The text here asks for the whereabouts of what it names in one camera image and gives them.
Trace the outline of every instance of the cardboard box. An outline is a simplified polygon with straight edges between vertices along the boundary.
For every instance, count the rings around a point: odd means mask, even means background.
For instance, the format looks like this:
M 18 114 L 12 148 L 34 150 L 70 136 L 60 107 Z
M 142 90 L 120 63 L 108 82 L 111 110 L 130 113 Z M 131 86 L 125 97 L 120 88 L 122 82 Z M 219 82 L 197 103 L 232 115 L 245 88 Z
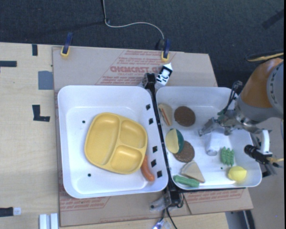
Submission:
M 151 211 L 150 203 L 159 199 L 162 192 L 84 199 L 66 193 L 62 183 L 57 94 L 67 85 L 138 85 L 145 73 L 159 72 L 164 64 L 161 52 L 71 47 L 69 56 L 64 58 L 60 51 L 61 47 L 52 49 L 61 226 L 159 218 L 161 212 Z M 217 86 L 207 54 L 170 54 L 174 72 L 168 85 Z M 172 216 L 252 208 L 247 189 L 199 191 L 185 193 L 184 197 L 185 204 L 172 209 Z

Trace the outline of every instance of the white tray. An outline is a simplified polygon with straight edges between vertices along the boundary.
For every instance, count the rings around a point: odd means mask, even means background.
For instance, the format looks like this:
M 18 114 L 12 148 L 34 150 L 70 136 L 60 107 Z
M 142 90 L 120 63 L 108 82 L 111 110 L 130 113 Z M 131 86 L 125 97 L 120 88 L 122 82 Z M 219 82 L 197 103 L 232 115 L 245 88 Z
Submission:
M 200 183 L 199 187 L 189 187 L 176 183 L 185 190 L 218 189 L 218 188 L 237 188 L 254 187 L 262 179 L 259 164 L 244 153 L 244 147 L 252 145 L 250 134 L 245 130 L 234 130 L 231 135 L 225 136 L 224 129 L 218 128 L 210 134 L 199 136 L 198 130 L 211 118 L 217 117 L 228 102 L 231 90 L 222 87 L 174 87 L 167 86 L 158 90 L 156 94 L 157 103 L 167 104 L 172 107 L 173 112 L 179 106 L 187 106 L 196 114 L 196 122 L 191 127 L 183 127 L 174 119 L 172 126 L 168 127 L 161 118 L 163 135 L 168 133 L 171 128 L 178 129 L 184 140 L 190 142 L 195 150 L 194 161 L 198 164 L 205 183 Z M 244 182 L 236 183 L 227 177 L 229 167 L 220 161 L 220 153 L 216 156 L 206 154 L 205 148 L 213 146 L 219 150 L 222 147 L 230 148 L 235 151 L 235 164 L 247 170 Z M 180 175 L 180 170 L 185 163 L 178 161 L 171 152 L 167 150 L 168 163 L 172 177 Z
M 150 94 L 138 86 L 66 86 L 58 93 L 62 174 L 65 190 L 75 198 L 157 192 L 168 183 L 161 140 Z M 100 113 L 123 115 L 140 123 L 148 134 L 146 154 L 155 181 L 141 170 L 116 174 L 92 165 L 84 143 L 93 118 Z

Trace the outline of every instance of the light wood surface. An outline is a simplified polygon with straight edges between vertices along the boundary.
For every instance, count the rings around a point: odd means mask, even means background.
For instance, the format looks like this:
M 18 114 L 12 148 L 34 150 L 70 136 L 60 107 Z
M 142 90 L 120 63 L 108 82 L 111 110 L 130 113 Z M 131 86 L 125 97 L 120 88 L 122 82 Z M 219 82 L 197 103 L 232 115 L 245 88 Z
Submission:
M 38 71 L 52 71 L 50 45 L 0 43 L 0 208 L 20 207 L 21 215 L 0 218 L 1 228 L 38 228 L 40 214 L 59 213 L 53 90 L 38 89 Z M 49 122 L 33 121 L 32 105 Z M 227 229 L 224 213 L 173 217 L 178 228 Z M 81 229 L 152 228 L 155 219 L 87 225 Z

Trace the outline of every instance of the toy hamburger patty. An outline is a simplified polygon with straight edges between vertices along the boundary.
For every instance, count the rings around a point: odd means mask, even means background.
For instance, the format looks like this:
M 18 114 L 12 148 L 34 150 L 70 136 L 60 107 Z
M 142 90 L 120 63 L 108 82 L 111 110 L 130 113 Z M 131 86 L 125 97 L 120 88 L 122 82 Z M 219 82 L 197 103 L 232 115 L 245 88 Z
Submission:
M 174 157 L 177 160 L 179 160 L 180 162 L 184 162 L 184 163 L 192 161 L 194 156 L 195 156 L 194 148 L 187 141 L 184 141 L 184 146 L 183 146 L 182 151 L 180 153 L 174 154 Z
M 178 107 L 174 112 L 176 122 L 182 126 L 191 126 L 196 121 L 196 115 L 193 110 L 186 106 Z

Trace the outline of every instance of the black floor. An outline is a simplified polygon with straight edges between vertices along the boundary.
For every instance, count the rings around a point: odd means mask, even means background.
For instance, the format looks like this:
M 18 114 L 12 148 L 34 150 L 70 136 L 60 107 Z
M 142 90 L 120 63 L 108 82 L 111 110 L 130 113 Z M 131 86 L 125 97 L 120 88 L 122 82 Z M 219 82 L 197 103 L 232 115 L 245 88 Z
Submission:
M 284 48 L 284 0 L 104 0 L 111 25 L 149 22 L 171 51 L 208 53 L 219 86 L 246 82 L 245 57 Z M 155 49 L 148 25 L 109 28 L 102 0 L 0 0 L 0 42 Z

